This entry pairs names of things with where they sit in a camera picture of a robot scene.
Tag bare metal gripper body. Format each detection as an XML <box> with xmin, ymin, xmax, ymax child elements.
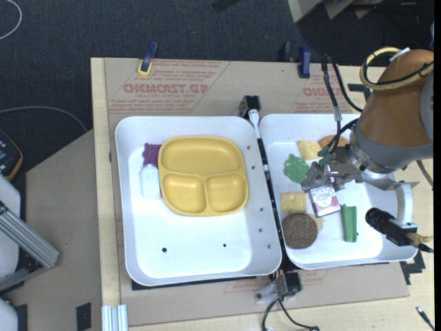
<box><xmin>325</xmin><ymin>144</ymin><xmax>402</xmax><ymax>185</ymax></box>

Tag green lettuce leaf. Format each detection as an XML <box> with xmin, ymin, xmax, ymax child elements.
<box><xmin>283</xmin><ymin>153</ymin><xmax>311</xmax><ymax>185</ymax></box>

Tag yellow cheese slice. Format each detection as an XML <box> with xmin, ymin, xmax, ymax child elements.
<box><xmin>279</xmin><ymin>191</ymin><xmax>307</xmax><ymax>214</ymax></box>
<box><xmin>297</xmin><ymin>139</ymin><xmax>324</xmax><ymax>162</ymax></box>

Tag orange biscuit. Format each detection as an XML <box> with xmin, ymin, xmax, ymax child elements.
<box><xmin>318</xmin><ymin>134</ymin><xmax>350</xmax><ymax>150</ymax></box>

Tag green celery stick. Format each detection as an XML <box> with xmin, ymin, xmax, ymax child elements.
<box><xmin>340</xmin><ymin>203</ymin><xmax>358</xmax><ymax>243</ymax></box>

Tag thin black and white rod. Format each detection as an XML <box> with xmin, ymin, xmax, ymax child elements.
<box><xmin>248</xmin><ymin>109</ymin><xmax>287</xmax><ymax>272</ymax></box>

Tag brown burger patty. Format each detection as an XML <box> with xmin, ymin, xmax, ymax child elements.
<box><xmin>281</xmin><ymin>212</ymin><xmax>319</xmax><ymax>250</ymax></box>

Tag white plastic tray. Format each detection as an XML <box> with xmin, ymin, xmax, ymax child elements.
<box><xmin>258</xmin><ymin>113</ymin><xmax>420</xmax><ymax>270</ymax></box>
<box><xmin>114</xmin><ymin>115</ymin><xmax>283</xmax><ymax>287</ymax></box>

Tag yellow divided plate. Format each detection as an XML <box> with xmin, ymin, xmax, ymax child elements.
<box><xmin>157</xmin><ymin>135</ymin><xmax>249</xmax><ymax>217</ymax></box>

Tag brown cardboard board red print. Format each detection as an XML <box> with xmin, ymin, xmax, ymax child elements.
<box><xmin>103</xmin><ymin>57</ymin><xmax>411</xmax><ymax>327</ymax></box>

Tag white bottle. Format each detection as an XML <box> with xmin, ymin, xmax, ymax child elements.
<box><xmin>140</xmin><ymin>163</ymin><xmax>162</xmax><ymax>200</ymax></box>

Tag purple grapes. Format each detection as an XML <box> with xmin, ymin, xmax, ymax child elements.
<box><xmin>143</xmin><ymin>142</ymin><xmax>163</xmax><ymax>163</ymax></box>

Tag black cylinder on white bracket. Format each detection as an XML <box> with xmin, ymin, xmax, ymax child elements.
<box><xmin>365</xmin><ymin>181</ymin><xmax>420</xmax><ymax>247</ymax></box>

